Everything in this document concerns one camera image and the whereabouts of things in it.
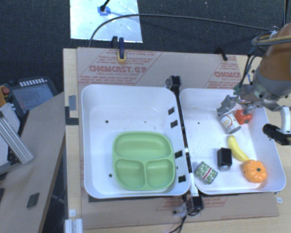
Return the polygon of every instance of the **green can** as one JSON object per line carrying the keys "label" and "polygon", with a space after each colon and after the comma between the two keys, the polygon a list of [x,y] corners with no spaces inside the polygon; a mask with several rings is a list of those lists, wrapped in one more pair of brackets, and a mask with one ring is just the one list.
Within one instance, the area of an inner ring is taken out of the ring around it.
{"label": "green can", "polygon": [[201,162],[201,164],[198,165],[195,174],[206,184],[211,184],[215,177],[217,177],[218,172],[205,162]]}

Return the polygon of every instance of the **green divided plate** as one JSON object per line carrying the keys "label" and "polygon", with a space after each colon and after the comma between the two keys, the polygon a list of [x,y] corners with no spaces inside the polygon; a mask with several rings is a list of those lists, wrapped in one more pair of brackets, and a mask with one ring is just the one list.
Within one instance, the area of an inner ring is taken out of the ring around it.
{"label": "green divided plate", "polygon": [[154,132],[124,132],[112,148],[113,170],[129,190],[159,190],[175,178],[175,159],[169,139]]}

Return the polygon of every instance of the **small can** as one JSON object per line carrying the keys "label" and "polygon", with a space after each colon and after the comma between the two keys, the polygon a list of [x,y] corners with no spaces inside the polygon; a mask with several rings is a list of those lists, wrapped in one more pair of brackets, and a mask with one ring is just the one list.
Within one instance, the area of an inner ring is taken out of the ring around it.
{"label": "small can", "polygon": [[223,116],[220,118],[220,121],[228,134],[233,134],[241,128],[233,113],[231,112],[223,114]]}
{"label": "small can", "polygon": [[215,177],[217,177],[218,172],[208,166],[205,162],[201,162],[201,164],[197,167],[195,174],[205,183],[211,184]]}

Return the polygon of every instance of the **toy banana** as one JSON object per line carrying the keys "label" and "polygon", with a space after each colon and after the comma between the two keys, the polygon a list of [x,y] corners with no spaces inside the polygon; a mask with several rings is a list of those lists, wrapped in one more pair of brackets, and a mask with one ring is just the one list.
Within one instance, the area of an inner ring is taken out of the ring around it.
{"label": "toy banana", "polygon": [[228,138],[228,146],[232,150],[233,156],[239,161],[248,161],[249,157],[238,146],[235,136],[231,135]]}

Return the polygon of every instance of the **metal sheet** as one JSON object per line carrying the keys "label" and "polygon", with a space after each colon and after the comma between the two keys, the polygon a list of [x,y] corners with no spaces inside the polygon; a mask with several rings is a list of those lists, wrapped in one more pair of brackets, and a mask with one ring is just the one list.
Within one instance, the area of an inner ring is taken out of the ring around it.
{"label": "metal sheet", "polygon": [[[99,7],[106,0],[70,0],[70,24],[72,39],[90,39],[93,31],[103,22],[122,15],[137,14],[137,0],[110,0],[106,13]],[[113,36],[123,37],[125,42],[142,43],[139,17],[122,18],[104,25],[95,40],[111,41]]]}

